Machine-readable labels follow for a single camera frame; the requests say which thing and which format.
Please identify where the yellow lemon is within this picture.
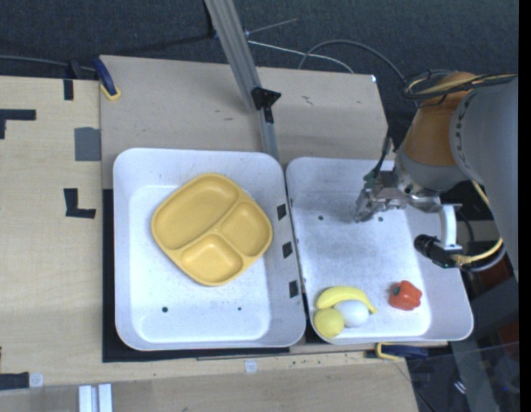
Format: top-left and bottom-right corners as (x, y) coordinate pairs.
(312, 307), (347, 340)

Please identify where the orange bell pepper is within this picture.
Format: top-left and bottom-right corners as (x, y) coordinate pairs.
(387, 279), (424, 312)

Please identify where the black cylinder on white bracket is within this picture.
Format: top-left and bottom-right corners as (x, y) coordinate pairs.
(413, 203), (464, 270)

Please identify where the yellow banana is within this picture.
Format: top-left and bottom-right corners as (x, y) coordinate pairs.
(315, 285), (379, 316)

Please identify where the yellow divided plate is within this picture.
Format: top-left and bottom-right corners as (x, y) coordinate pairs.
(150, 173), (275, 288)

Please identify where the white plastic tray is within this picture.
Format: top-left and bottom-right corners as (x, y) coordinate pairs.
(112, 147), (307, 353)
(285, 156), (475, 346)

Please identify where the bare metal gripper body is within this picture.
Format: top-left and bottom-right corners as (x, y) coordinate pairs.
(361, 170), (444, 213)

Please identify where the pale wood board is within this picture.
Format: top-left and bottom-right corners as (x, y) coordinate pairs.
(99, 54), (449, 356)

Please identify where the white egg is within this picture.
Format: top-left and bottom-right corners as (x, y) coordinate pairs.
(334, 300), (371, 329)

